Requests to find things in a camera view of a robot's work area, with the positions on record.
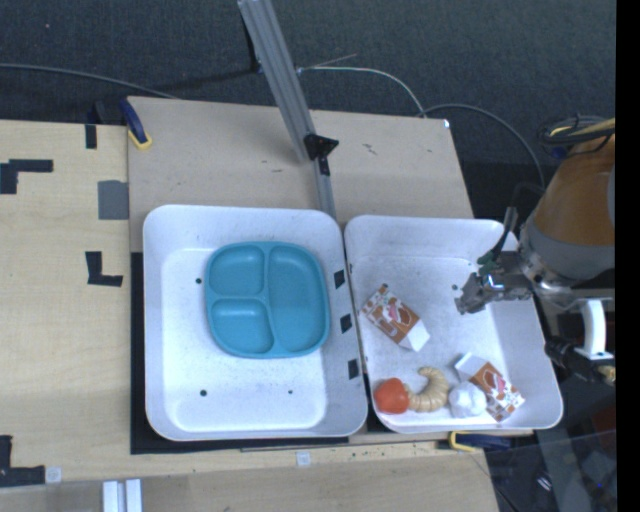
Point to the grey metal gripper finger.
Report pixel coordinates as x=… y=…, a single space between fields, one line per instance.
x=481 y=279
x=470 y=301

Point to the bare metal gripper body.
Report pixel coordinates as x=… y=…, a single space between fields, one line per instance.
x=520 y=285

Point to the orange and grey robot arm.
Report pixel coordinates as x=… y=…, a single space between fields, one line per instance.
x=575 y=215

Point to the white plastic tray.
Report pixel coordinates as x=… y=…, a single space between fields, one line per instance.
x=250 y=395
x=430 y=250

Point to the orange and white carton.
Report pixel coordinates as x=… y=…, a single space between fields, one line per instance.
x=392 y=315
x=495 y=387

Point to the beige croissant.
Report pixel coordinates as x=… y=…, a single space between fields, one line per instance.
x=432 y=392

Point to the white garlic bulb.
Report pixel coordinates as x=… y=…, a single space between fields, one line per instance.
x=466 y=400

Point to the red tomato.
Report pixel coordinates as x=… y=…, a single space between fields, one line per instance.
x=391 y=396

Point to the blue divided plate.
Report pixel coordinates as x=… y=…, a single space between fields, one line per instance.
x=292 y=300

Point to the pale wood board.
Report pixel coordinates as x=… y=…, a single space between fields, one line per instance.
x=225 y=155

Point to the black cylinder on white bracket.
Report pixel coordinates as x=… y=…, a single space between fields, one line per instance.
x=594 y=325

